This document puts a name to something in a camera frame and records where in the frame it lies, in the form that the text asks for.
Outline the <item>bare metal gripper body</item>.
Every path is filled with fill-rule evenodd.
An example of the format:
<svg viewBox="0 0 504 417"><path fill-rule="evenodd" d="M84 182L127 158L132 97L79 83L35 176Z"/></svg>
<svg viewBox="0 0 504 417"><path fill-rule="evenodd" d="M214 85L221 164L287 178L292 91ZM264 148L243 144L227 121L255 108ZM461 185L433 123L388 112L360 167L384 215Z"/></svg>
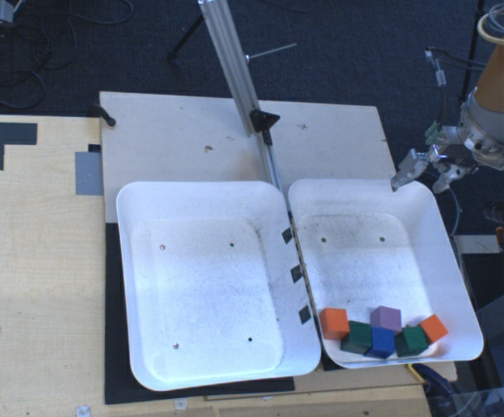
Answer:
<svg viewBox="0 0 504 417"><path fill-rule="evenodd" d="M427 145L428 160L437 167L504 171L504 148L477 129L438 125L433 131L427 130Z"/></svg>

